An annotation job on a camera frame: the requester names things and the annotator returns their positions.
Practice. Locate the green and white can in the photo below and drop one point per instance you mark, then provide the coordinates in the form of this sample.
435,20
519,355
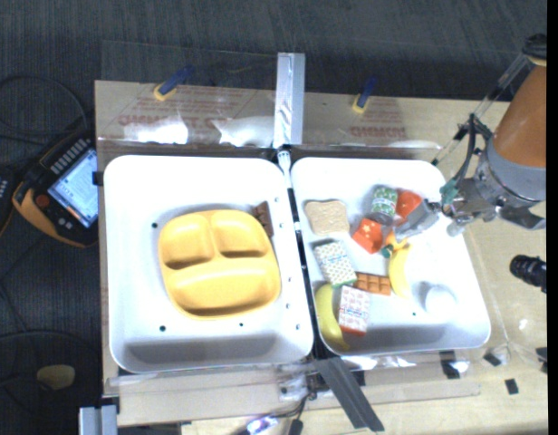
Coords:
384,204

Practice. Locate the black cylinder on white bracket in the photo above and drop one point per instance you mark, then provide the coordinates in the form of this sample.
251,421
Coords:
528,270

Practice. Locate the yellow divided plate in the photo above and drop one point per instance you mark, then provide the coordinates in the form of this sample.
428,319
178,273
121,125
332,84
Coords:
220,270

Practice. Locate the yellow banana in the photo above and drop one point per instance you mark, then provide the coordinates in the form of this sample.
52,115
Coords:
399,272
328,315

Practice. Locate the orange carrot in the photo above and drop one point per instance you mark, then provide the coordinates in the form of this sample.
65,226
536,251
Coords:
392,242

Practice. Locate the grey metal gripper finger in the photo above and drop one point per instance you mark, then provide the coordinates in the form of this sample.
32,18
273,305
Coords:
425,213
408,232

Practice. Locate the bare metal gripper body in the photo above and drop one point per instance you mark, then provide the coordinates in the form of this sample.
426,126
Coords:
474,200

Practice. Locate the white carton green pattern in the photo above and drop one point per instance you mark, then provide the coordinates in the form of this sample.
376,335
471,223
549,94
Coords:
334,263

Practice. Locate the brown chocolate bar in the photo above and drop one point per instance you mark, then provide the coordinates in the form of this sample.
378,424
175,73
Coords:
264,218

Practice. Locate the tan bread slice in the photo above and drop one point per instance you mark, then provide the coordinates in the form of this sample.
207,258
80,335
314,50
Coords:
326,216

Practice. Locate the orange and white carton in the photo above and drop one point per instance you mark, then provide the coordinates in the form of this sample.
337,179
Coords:
406,204

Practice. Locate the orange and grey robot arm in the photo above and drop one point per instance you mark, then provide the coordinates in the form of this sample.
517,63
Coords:
521,120

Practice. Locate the brown cardboard board red print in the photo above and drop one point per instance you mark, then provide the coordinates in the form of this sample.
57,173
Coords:
125,111

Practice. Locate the white plastic tray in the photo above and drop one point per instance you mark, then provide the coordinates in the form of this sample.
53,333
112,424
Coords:
442,261
197,179

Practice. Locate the white carton red pattern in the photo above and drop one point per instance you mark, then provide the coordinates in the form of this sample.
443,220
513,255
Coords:
354,310

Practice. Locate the yellowish oval lump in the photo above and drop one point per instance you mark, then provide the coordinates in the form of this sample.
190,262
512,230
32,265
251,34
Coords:
56,375

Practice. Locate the red carton with yellow stars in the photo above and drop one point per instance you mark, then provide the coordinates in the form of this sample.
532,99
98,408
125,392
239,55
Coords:
368,236

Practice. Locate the orange waffle biscuit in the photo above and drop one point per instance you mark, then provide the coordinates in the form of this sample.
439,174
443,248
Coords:
372,283

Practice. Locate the white egg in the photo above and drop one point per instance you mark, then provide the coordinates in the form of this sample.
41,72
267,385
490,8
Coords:
439,298

